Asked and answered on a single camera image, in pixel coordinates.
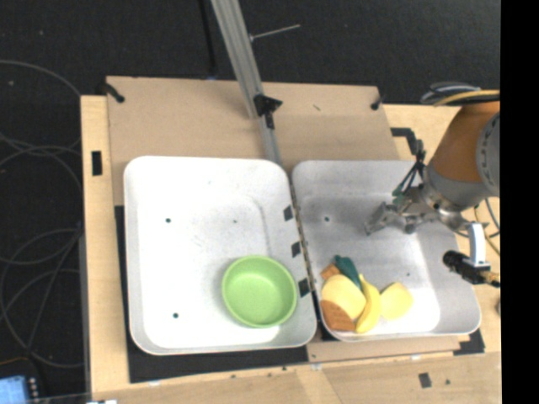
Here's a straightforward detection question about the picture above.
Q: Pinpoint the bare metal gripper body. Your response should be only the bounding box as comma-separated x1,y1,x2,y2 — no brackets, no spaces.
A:
392,186,470,234

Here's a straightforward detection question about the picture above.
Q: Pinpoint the white plastic tray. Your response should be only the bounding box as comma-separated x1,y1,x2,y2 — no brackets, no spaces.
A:
291,159,483,343
122,155,318,357

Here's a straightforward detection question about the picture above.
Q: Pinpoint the dark green toy vegetable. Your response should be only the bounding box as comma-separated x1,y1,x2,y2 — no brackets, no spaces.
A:
334,255,364,290

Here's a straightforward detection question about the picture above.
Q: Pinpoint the pale yellow bread slice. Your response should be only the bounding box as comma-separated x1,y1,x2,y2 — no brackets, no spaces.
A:
379,282,415,322

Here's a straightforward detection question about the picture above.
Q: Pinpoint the thin black and white rod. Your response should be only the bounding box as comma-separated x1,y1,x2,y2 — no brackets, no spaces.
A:
289,178,318,299

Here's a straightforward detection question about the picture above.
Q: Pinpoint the yellow banana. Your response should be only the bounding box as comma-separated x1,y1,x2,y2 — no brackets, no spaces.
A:
355,273,382,336

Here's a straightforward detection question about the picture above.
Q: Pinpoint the green bowl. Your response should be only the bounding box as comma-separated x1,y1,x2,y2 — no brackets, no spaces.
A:
221,254,298,329

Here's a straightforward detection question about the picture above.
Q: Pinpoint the brown cardboard board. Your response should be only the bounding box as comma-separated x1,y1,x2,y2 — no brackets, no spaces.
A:
104,76,465,364

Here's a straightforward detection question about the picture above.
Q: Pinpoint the black cylinder on white bracket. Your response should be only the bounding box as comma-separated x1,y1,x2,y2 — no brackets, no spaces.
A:
442,221,493,286

